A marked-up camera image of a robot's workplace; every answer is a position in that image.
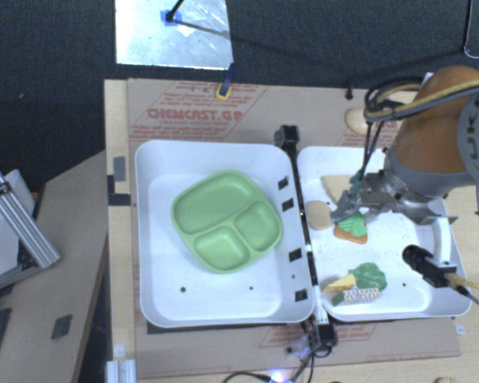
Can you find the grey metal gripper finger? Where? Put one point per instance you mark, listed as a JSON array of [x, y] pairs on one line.
[[371, 215], [344, 208]]

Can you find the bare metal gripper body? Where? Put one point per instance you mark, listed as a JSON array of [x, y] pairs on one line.
[[379, 193]]

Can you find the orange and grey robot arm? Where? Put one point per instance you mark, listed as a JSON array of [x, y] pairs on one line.
[[435, 134]]

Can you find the tan toast slice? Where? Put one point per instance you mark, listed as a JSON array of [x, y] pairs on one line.
[[335, 186]]

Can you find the orange carrot with green leaves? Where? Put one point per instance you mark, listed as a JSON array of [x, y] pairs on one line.
[[351, 234]]

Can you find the round tan biscuit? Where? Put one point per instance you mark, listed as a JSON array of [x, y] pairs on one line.
[[318, 215]]

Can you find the thin black and white rod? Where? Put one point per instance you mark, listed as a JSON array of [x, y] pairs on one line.
[[303, 222]]

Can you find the white plastic tray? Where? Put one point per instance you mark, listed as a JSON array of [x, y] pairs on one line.
[[395, 253], [163, 277]]

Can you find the green broccoli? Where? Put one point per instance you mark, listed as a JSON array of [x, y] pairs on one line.
[[370, 277]]

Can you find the yellow cheese wedge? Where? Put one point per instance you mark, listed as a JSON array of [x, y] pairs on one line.
[[341, 284]]

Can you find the green divided plate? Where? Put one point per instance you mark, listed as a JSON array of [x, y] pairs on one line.
[[223, 218]]

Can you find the brown cardboard board red print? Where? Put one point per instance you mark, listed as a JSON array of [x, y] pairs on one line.
[[247, 114]]

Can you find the black cylinder on white bracket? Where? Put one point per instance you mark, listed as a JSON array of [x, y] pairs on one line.
[[423, 262]]

